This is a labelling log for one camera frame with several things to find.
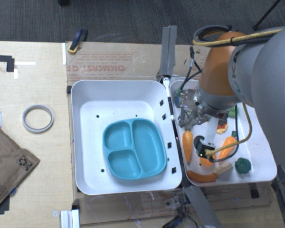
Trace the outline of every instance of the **wooden table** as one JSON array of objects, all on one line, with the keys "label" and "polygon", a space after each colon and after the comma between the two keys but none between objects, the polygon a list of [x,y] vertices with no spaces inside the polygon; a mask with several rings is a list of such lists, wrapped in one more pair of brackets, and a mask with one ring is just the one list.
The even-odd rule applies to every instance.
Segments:
[{"label": "wooden table", "polygon": [[[62,43],[0,41],[0,55],[13,56],[19,65],[18,78],[6,72],[0,62],[0,110],[2,130],[22,148],[41,159],[34,171],[18,186],[10,198],[9,211],[0,215],[0,228],[58,228],[61,210],[70,210],[74,200],[71,163],[70,122],[67,68],[63,63]],[[28,132],[21,121],[23,111],[35,104],[48,106],[54,113],[54,124],[46,132]],[[43,127],[49,116],[34,110],[28,124]],[[268,189],[270,204],[265,206],[216,211],[224,227],[284,227],[276,196]],[[139,221],[141,227],[162,227],[172,217]],[[84,227],[137,227],[137,220]]]}]

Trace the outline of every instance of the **white ring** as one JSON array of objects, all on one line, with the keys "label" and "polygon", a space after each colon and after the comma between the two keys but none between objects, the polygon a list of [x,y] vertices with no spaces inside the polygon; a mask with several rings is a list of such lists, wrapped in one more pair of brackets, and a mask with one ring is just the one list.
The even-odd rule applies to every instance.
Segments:
[{"label": "white ring", "polygon": [[[26,121],[25,121],[26,115],[31,110],[34,110],[34,109],[42,109],[42,110],[45,110],[49,113],[51,120],[50,120],[49,124],[47,126],[45,126],[44,128],[40,128],[40,129],[32,128],[32,127],[28,126],[28,124],[26,123]],[[43,133],[43,132],[45,132],[46,130],[48,130],[53,125],[53,122],[54,122],[53,112],[48,107],[46,107],[45,105],[41,105],[41,104],[32,105],[32,106],[28,107],[27,109],[25,109],[23,114],[22,114],[22,123],[23,123],[24,127],[32,133]]]}]

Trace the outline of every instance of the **white tray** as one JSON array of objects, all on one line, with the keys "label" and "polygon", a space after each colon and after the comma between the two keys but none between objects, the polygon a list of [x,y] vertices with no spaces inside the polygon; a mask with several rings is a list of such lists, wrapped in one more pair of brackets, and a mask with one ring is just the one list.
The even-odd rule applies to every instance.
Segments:
[{"label": "white tray", "polygon": [[[83,193],[103,195],[172,190],[179,186],[181,166],[167,93],[162,84],[156,81],[83,80],[73,85],[71,96],[76,184]],[[105,159],[103,131],[113,122],[136,117],[148,119],[158,127],[167,165],[153,177],[118,179],[110,172]]]},{"label": "white tray", "polygon": [[[179,86],[182,84],[182,80],[175,81],[170,86],[171,98],[173,101],[173,110],[175,119],[180,115],[181,109],[175,106],[175,97],[174,94]],[[197,85],[196,80],[191,80],[187,84],[185,84],[184,89],[194,89]],[[238,137],[239,139],[246,138],[249,126],[246,119],[246,115],[244,112],[244,108],[242,104],[238,104]],[[199,183],[190,180],[190,182],[196,186],[207,187],[207,186],[217,186],[217,185],[227,185],[227,184],[235,184],[235,183],[248,183],[248,182],[261,182],[261,181],[271,181],[276,177],[276,163],[273,158],[269,143],[263,133],[263,130],[258,122],[256,112],[254,108],[247,105],[247,111],[249,113],[249,117],[252,123],[252,135],[251,137],[244,143],[239,145],[237,153],[231,157],[229,160],[225,162],[230,162],[233,165],[233,169],[228,171],[217,178],[215,182],[208,183]],[[184,133],[184,128],[181,128],[176,121],[177,132],[180,140],[180,145],[182,146],[182,135]],[[196,125],[192,128],[193,138],[202,135],[205,136],[207,131],[207,123],[202,125]],[[218,148],[222,146],[224,140],[231,136],[231,132],[235,131],[235,119],[228,118],[228,129],[223,134],[216,134],[214,144]],[[235,161],[239,158],[243,157],[251,162],[251,170],[248,174],[238,174],[235,169]],[[200,166],[200,159],[196,154],[196,149],[194,148],[192,151],[191,162],[188,165],[186,162],[185,169],[186,171],[192,170],[199,174],[211,174],[211,172],[219,166],[218,163],[215,163],[213,166]]]}]

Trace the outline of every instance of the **brown paper bag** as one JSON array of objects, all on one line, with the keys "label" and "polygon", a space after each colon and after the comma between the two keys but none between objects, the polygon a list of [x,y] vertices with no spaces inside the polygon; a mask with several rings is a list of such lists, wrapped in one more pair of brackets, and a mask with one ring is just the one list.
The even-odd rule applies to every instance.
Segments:
[{"label": "brown paper bag", "polygon": [[0,129],[0,204],[39,162]]}]

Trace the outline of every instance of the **yellow cable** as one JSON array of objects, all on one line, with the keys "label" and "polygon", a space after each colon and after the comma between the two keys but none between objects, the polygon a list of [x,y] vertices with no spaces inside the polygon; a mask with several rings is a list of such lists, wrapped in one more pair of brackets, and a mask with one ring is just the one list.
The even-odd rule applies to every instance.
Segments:
[{"label": "yellow cable", "polygon": [[[250,40],[250,39],[255,39],[255,38],[261,38],[269,35],[274,35],[277,32],[281,31],[282,29],[275,29],[275,30],[270,30],[270,31],[264,31],[264,32],[259,32],[255,34],[250,34],[250,35],[245,35],[245,36],[240,36],[232,39],[233,42],[238,42],[238,41],[243,41],[243,40]],[[205,47],[211,47],[211,46],[218,46],[218,45],[223,45],[223,44],[228,44],[231,43],[231,39],[226,39],[226,40],[217,40],[217,41],[211,41],[211,42],[198,42],[196,40],[192,41],[194,45],[196,46],[205,46]]]},{"label": "yellow cable", "polygon": [[245,103],[243,103],[243,107],[244,107],[246,118],[247,118],[248,124],[249,124],[249,133],[248,133],[247,137],[245,139],[240,140],[240,141],[237,141],[237,142],[230,143],[230,144],[227,144],[225,146],[222,146],[222,147],[220,147],[220,148],[218,148],[216,150],[205,150],[207,156],[212,156],[212,155],[214,155],[215,153],[217,153],[217,152],[219,152],[221,150],[224,150],[226,148],[230,148],[230,147],[235,146],[237,144],[243,143],[243,142],[247,141],[250,138],[250,136],[252,134],[252,124],[251,124],[251,120],[250,120],[250,117],[249,117],[249,114],[248,114],[248,111],[247,111]]}]

